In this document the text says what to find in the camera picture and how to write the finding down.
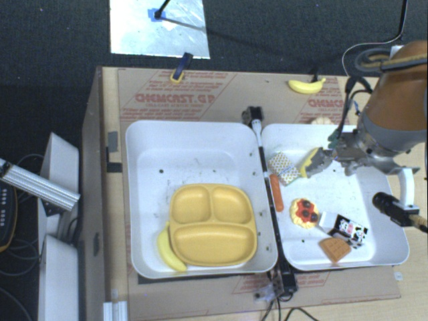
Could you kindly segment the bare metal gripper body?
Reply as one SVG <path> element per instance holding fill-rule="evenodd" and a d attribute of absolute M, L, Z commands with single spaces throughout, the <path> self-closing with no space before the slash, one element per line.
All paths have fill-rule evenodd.
<path fill-rule="evenodd" d="M 342 133 L 333 150 L 333 159 L 341 164 L 346 176 L 361 167 L 372 167 L 385 175 L 397 175 L 400 166 L 394 161 L 397 151 L 389 150 L 366 132 Z"/>

